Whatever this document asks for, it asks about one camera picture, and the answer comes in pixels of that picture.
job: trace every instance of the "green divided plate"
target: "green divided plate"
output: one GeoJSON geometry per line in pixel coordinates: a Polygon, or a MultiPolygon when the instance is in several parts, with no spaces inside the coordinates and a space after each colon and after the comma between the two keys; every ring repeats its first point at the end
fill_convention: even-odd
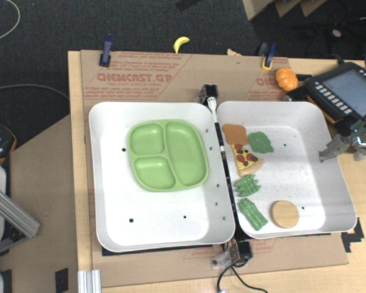
{"type": "Polygon", "coordinates": [[[152,191],[198,187],[209,174],[201,136],[183,120],[155,120],[134,126],[128,149],[135,178],[152,191]]]}

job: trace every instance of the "white tray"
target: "white tray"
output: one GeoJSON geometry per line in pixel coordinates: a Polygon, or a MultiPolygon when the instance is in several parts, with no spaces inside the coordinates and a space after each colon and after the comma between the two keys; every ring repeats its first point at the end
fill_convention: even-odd
{"type": "MultiPolygon", "coordinates": [[[[255,153],[264,165],[255,172],[261,188],[248,198],[268,220],[259,231],[239,212],[244,232],[256,239],[348,231],[356,224],[356,213],[337,158],[320,162],[318,152],[331,141],[322,112],[308,102],[221,103],[220,126],[242,125],[247,134],[261,131],[274,148],[255,153]],[[277,200],[291,201],[300,214],[293,228],[280,228],[270,217],[277,200]]],[[[225,140],[231,182],[239,179],[232,149],[225,140]]],[[[241,198],[235,194],[236,204],[241,198]]]]}
{"type": "Polygon", "coordinates": [[[96,202],[96,232],[110,251],[220,244],[235,221],[212,114],[198,103],[102,102],[89,115],[96,202]],[[152,192],[131,169],[127,135],[137,124],[185,120],[199,132],[209,175],[192,189],[152,192]]]}

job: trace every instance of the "toy pizza slice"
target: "toy pizza slice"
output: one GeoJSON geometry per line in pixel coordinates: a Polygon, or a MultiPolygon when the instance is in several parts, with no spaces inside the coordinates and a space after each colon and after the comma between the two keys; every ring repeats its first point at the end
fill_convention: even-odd
{"type": "Polygon", "coordinates": [[[255,173],[263,166],[264,161],[244,149],[241,144],[231,145],[236,162],[237,173],[240,177],[255,173]]]}

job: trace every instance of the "white cable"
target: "white cable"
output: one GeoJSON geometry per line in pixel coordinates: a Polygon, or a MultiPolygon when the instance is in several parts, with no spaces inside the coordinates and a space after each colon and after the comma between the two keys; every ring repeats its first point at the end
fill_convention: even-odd
{"type": "Polygon", "coordinates": [[[18,6],[11,0],[3,0],[3,1],[7,1],[7,2],[11,3],[16,8],[16,11],[18,12],[18,20],[16,21],[15,25],[9,31],[7,31],[5,34],[2,34],[0,36],[0,39],[4,38],[6,35],[9,35],[17,27],[17,25],[20,22],[20,9],[18,8],[18,6]]]}

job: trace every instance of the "black fabric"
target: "black fabric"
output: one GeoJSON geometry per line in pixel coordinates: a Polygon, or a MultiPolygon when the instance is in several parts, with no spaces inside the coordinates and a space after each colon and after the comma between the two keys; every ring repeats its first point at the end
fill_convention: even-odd
{"type": "MultiPolygon", "coordinates": [[[[0,40],[0,86],[40,84],[68,94],[69,50],[102,49],[106,33],[114,37],[113,51],[173,52],[173,42],[188,36],[180,52],[226,54],[228,48],[254,55],[262,42],[275,42],[276,55],[322,58],[331,52],[344,59],[363,59],[362,45],[346,35],[331,46],[322,30],[309,32],[290,26],[354,19],[366,15],[366,0],[329,0],[305,17],[296,6],[280,18],[270,4],[248,21],[242,0],[200,0],[179,10],[183,0],[12,0],[18,5],[18,27],[0,40]]],[[[0,35],[16,22],[16,10],[0,1],[0,35]]],[[[354,25],[366,35],[366,23],[354,25]]],[[[37,88],[0,91],[0,120],[27,142],[70,111],[68,101],[37,88]]]]}

